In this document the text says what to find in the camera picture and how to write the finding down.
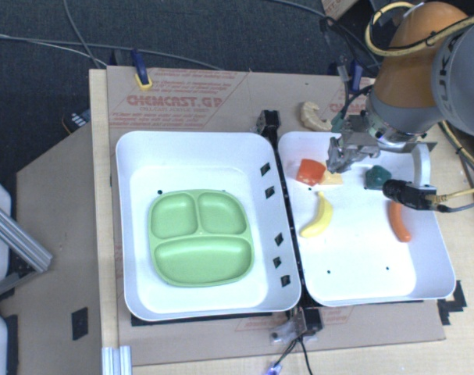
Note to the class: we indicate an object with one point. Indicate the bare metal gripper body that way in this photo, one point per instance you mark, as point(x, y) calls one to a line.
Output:
point(359, 139)

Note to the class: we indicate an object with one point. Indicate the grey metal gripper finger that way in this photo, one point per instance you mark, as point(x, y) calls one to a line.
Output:
point(348, 161)
point(333, 156)

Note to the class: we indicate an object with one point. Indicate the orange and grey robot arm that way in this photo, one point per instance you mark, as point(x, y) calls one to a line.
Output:
point(408, 72)

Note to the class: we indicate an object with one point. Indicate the red cube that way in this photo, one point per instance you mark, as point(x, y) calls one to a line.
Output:
point(310, 171)

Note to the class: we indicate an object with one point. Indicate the dark green broccoli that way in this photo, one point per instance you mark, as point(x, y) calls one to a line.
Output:
point(377, 177)

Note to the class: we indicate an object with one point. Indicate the beige bread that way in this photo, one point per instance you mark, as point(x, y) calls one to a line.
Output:
point(311, 117)

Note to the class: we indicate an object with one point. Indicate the yellow banana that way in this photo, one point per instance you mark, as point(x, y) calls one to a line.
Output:
point(319, 219)

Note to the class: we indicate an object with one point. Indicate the thin black rod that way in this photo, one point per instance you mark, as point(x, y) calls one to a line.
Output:
point(292, 217)

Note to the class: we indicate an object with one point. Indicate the orange sausage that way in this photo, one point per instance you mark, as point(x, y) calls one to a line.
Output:
point(399, 222)

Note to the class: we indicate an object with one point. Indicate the white plastic tray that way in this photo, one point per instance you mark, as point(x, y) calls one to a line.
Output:
point(361, 256)
point(205, 162)

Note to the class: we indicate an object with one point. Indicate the green divided plate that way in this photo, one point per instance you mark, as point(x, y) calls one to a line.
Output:
point(201, 238)

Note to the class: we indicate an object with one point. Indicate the brown cardboard board red print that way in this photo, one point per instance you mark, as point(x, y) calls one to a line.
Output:
point(182, 104)

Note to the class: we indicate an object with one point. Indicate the black cylinder on white bracket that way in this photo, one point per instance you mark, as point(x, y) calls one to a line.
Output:
point(410, 194)

